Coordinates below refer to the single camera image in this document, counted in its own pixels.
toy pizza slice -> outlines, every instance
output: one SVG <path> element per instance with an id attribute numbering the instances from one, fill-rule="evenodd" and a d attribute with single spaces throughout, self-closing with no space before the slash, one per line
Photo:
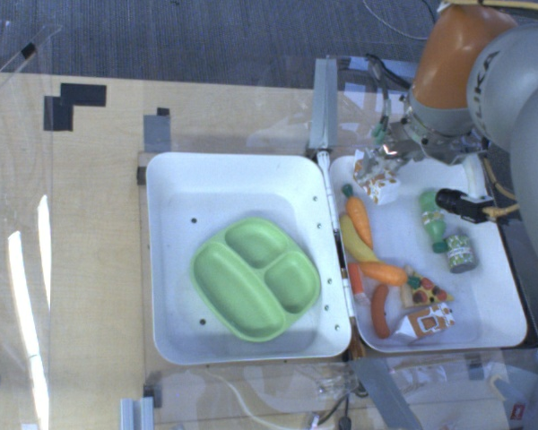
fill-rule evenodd
<path id="1" fill-rule="evenodd" d="M 405 308 L 454 301 L 443 288 L 418 274 L 411 266 L 404 266 L 404 270 L 409 277 L 407 283 L 401 286 L 401 300 Z"/>

toy sausage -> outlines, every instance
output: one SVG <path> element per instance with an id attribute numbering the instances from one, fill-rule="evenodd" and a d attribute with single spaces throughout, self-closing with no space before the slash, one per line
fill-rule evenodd
<path id="1" fill-rule="evenodd" d="M 370 315 L 373 321 L 373 328 L 380 339 L 388 338 L 391 331 L 388 329 L 385 317 L 385 302 L 388 296 L 388 286 L 380 284 L 375 288 L 373 299 L 370 303 Z"/>

toy bottle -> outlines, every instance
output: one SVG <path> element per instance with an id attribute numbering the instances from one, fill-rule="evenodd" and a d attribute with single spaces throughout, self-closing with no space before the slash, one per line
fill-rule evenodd
<path id="1" fill-rule="evenodd" d="M 419 202 L 422 208 L 422 224 L 432 241 L 432 251 L 435 254 L 443 254 L 448 250 L 447 243 L 443 239 L 447 224 L 435 202 L 436 195 L 435 191 L 427 191 L 421 194 Z"/>

gray carpet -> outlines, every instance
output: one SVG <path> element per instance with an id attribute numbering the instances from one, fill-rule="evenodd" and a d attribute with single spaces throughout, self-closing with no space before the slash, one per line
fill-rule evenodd
<path id="1" fill-rule="evenodd" d="M 400 30 L 430 32 L 419 0 L 367 1 Z M 0 0 L 0 20 L 10 47 L 60 24 L 48 69 L 99 77 L 311 87 L 316 57 L 416 62 L 423 47 L 361 0 Z"/>

white cable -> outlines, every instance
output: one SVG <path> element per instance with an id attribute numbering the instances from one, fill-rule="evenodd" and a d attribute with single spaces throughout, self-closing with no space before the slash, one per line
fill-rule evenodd
<path id="1" fill-rule="evenodd" d="M 369 11 L 369 13 L 371 13 L 375 18 L 377 18 L 377 20 L 387 26 L 390 30 L 394 30 L 396 33 L 400 34 L 400 35 L 403 35 L 403 37 L 406 37 L 408 39 L 417 39 L 417 40 L 420 40 L 420 41 L 426 41 L 427 39 L 429 39 L 428 37 L 416 37 L 414 35 L 411 35 L 411 34 L 408 34 L 408 33 L 405 33 L 399 29 L 397 29 L 396 27 L 392 26 L 391 24 L 389 24 L 387 21 L 385 21 L 384 19 L 382 19 L 378 14 L 374 13 L 373 10 L 371 10 L 369 8 L 369 6 L 367 5 L 367 1 L 366 0 L 362 0 L 362 3 L 365 5 L 365 8 L 367 8 L 367 11 Z"/>

